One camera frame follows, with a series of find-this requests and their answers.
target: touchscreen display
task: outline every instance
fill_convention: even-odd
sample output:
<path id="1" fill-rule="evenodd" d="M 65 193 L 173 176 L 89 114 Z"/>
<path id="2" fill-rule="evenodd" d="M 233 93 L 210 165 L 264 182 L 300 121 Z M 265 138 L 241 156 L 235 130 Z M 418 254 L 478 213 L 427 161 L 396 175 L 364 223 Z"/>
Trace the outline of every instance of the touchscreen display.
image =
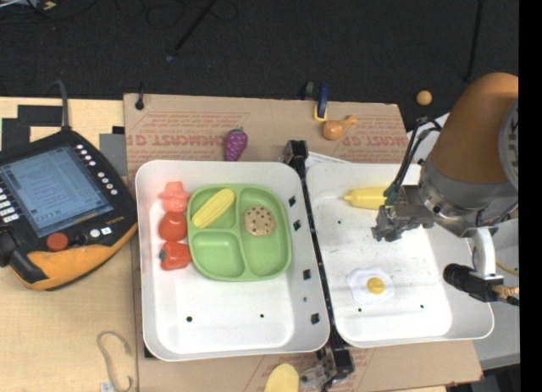
<path id="1" fill-rule="evenodd" d="M 113 210 L 69 146 L 0 166 L 38 237 Z"/>

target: black mat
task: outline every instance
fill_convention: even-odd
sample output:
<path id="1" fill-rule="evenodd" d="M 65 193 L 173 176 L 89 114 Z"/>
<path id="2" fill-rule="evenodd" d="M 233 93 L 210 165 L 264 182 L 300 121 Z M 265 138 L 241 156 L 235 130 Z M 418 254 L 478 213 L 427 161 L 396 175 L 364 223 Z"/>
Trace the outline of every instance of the black mat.
<path id="1" fill-rule="evenodd" d="M 125 92 L 398 103 L 408 129 L 447 113 L 467 82 L 478 0 L 39 0 L 0 8 L 0 95 Z M 55 3 L 48 8 L 47 2 Z M 472 78 L 518 74 L 519 0 L 483 0 Z M 420 107 L 421 89 L 434 101 Z"/>

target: purple eggplant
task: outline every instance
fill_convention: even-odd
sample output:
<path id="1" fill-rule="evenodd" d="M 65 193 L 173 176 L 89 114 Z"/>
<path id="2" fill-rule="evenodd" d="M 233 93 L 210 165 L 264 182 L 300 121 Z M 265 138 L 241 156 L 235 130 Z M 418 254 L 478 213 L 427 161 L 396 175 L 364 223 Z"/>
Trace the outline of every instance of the purple eggplant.
<path id="1" fill-rule="evenodd" d="M 226 162 L 237 162 L 247 145 L 248 135 L 242 127 L 231 130 L 224 142 L 224 160 Z"/>

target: emergency stop button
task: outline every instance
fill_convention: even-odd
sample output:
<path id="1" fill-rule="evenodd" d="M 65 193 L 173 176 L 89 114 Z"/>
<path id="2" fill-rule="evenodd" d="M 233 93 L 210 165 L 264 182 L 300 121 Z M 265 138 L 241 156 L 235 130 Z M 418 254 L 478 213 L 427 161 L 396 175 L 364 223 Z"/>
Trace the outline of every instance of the emergency stop button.
<path id="1" fill-rule="evenodd" d="M 46 240 L 47 249 L 51 252 L 60 252 L 68 247 L 68 237 L 64 233 L 52 233 Z"/>

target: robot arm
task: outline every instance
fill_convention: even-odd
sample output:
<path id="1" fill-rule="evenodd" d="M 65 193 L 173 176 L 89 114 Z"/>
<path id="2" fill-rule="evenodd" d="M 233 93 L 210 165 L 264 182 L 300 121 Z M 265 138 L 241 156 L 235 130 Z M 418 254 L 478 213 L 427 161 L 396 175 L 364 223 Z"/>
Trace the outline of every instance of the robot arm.
<path id="1" fill-rule="evenodd" d="M 451 110 L 418 185 L 401 185 L 398 175 L 384 193 L 373 237 L 393 241 L 438 224 L 473 238 L 474 268 L 451 264 L 445 280 L 482 301 L 502 299 L 491 235 L 518 204 L 518 133 L 518 78 L 492 73 L 475 80 Z"/>

